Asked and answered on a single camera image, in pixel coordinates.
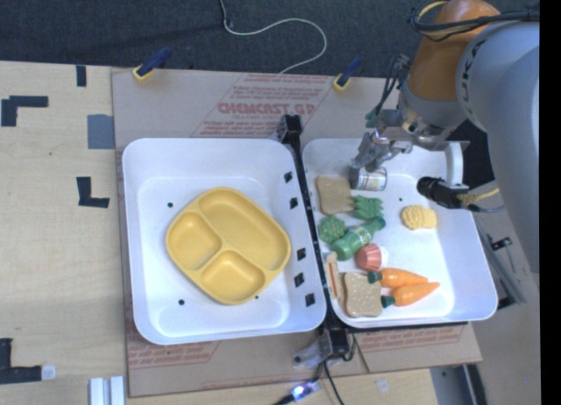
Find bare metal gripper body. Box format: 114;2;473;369
361;107;449;157

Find small white can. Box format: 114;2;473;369
349;166;388;192

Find green toy grapes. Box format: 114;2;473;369
352;195;384;221

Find yellow toy corn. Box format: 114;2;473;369
399;203;438;231

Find green toy broccoli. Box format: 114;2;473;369
316;215;348;245

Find thin black rod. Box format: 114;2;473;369
289;142;339;330

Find green toy bottle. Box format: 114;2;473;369
330;216;387;262

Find pink toy cupcake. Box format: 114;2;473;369
355;243;390;274

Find orange toy carrot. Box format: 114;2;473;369
366;266;430;289
380;281;442;309

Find toy sandwich with red filling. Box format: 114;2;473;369
324;251;344;302

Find white plastic tray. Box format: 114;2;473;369
302;137;500;330
121;137;328;346

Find speckled tan bread slice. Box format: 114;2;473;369
341;271;384;319

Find yellow divided plate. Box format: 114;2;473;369
164;186;293;307

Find brown cardboard board red print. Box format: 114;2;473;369
110;67;484;398

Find black cylinder on white bracket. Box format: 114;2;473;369
415;139;471;211

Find black block with wires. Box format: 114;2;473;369
323;326;352;359
278;113;305;146

